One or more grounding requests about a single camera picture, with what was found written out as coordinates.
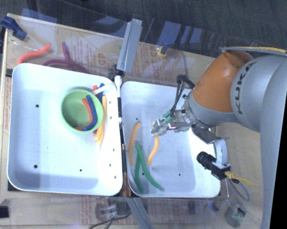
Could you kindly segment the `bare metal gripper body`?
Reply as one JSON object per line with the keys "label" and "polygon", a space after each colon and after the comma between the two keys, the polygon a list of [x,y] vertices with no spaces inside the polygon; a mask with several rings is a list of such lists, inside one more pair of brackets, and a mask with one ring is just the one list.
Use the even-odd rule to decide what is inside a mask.
{"label": "bare metal gripper body", "polygon": [[187,109],[174,111],[171,120],[167,123],[167,129],[174,132],[185,132],[197,126],[197,119]]}

